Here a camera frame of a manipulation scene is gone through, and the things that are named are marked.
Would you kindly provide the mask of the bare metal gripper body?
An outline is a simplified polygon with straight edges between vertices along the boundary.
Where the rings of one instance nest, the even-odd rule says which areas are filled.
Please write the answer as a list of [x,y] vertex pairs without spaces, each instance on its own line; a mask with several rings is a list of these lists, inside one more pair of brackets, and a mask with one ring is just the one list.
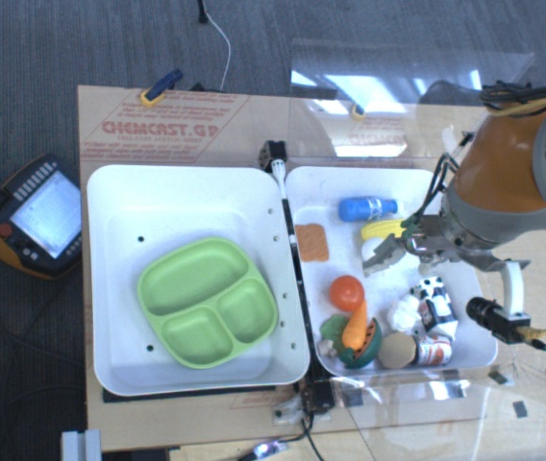
[[424,264],[465,262],[481,271],[500,271],[495,244],[468,231],[454,216],[413,214],[404,221],[404,248]]

